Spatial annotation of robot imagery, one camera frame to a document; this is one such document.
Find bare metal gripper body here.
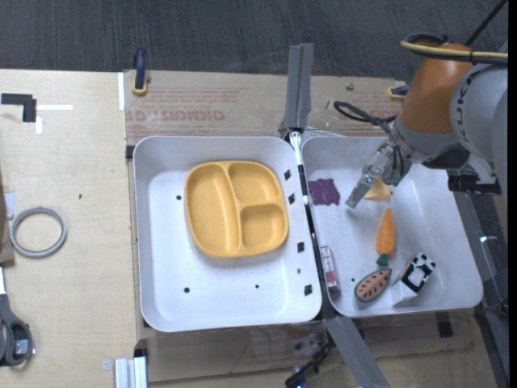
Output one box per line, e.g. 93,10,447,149
360,140,400,188

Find yellow pizza slice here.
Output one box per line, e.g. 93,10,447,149
363,175,393,200

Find purple grapes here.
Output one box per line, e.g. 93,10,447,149
307,177,342,207

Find orange carrot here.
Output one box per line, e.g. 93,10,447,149
375,207,396,268

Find thin black and white rod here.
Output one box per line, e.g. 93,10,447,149
288,130,329,295

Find small red carton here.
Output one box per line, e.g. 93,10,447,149
319,245,343,295

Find white plastic tray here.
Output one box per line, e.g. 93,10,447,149
132,135,324,334
300,135,485,319

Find watermelon slice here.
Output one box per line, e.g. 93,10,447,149
353,268,393,304

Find black and white milk carton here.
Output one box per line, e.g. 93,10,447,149
392,251,438,308

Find yellow divided plate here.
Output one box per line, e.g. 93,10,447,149
183,159,291,259

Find brown cardboard board, red print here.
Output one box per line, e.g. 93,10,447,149
122,69,476,384

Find grey scissors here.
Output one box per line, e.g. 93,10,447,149
0,292,36,368

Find black cylinder on white bracket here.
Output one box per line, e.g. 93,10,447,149
447,167,502,196

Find grey ring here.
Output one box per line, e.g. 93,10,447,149
9,205,69,259

